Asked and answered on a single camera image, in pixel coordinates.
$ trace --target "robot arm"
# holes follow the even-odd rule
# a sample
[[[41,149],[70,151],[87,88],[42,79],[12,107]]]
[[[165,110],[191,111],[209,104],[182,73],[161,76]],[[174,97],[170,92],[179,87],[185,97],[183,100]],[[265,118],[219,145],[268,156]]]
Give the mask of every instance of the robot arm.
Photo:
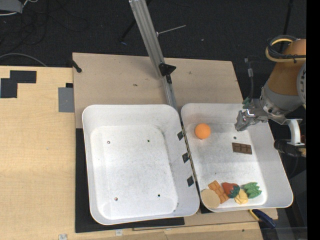
[[[276,52],[273,45],[290,42],[283,54]],[[299,123],[301,119],[288,119],[286,115],[301,105],[306,107],[306,40],[292,36],[278,36],[269,42],[266,57],[276,62],[273,71],[261,90],[259,99],[244,100],[244,110],[237,115],[235,129],[244,131],[250,125],[267,122],[269,119],[280,125],[288,125],[291,141],[284,144],[276,141],[275,148],[291,156],[303,156]]]

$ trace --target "black clamp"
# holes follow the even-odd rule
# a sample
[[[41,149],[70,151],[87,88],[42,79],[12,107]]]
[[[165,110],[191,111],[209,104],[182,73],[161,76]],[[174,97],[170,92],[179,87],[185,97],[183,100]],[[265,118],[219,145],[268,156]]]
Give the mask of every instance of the black clamp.
[[[171,76],[170,74],[176,69],[176,66],[168,65],[165,63],[160,63],[159,69],[161,72],[161,75],[166,77],[166,81],[168,84],[172,84]]]

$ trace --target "empty white container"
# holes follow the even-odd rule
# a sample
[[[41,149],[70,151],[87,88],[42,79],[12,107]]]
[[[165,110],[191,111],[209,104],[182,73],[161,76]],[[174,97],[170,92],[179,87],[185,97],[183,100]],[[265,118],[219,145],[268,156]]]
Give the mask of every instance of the empty white container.
[[[183,121],[190,156],[194,166],[199,191],[208,184],[236,183],[240,187],[257,182],[261,195],[238,204],[233,198],[213,212],[228,212],[259,208],[285,208],[292,204],[293,193],[268,123],[259,122],[244,131],[236,131],[238,111],[242,104],[189,103],[182,107]],[[195,127],[205,123],[211,135],[199,139]],[[232,143],[251,145],[252,154],[233,152]]]
[[[178,112],[169,105],[90,105],[82,113],[89,205],[100,224],[185,217],[197,192]]]

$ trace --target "wooden table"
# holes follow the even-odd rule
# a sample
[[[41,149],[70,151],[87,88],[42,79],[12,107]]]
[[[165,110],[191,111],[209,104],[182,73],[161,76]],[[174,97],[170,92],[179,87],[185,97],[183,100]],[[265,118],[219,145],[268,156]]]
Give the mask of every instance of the wooden table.
[[[0,66],[36,71],[36,83],[18,83],[17,98],[0,98],[0,238],[3,240],[263,239],[248,211],[196,213],[184,226],[75,233],[75,129],[90,104],[165,104],[148,57],[74,53],[83,69]],[[179,110],[186,103],[240,103],[232,63],[166,58]],[[75,112],[59,112],[58,88],[74,84]],[[278,218],[277,210],[265,209]]]

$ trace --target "orange ball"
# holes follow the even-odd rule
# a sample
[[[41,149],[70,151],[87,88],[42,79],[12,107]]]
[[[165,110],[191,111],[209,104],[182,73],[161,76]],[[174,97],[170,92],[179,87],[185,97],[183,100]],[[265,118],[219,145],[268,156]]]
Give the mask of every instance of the orange ball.
[[[211,134],[210,126],[206,123],[200,123],[195,127],[194,134],[201,140],[206,139]]]

